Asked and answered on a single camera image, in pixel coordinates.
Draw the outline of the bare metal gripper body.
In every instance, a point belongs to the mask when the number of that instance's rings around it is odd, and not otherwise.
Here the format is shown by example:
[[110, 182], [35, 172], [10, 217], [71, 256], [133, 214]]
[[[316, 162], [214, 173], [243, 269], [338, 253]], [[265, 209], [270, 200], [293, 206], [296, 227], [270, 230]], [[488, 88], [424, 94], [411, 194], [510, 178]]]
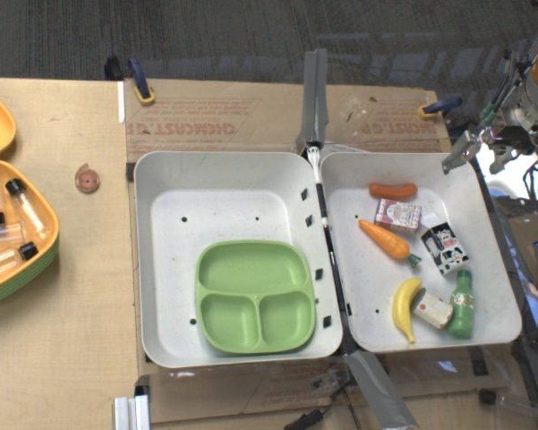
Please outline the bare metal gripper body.
[[496, 110], [488, 104], [482, 111], [482, 141], [498, 152], [538, 155], [538, 108], [516, 103]]

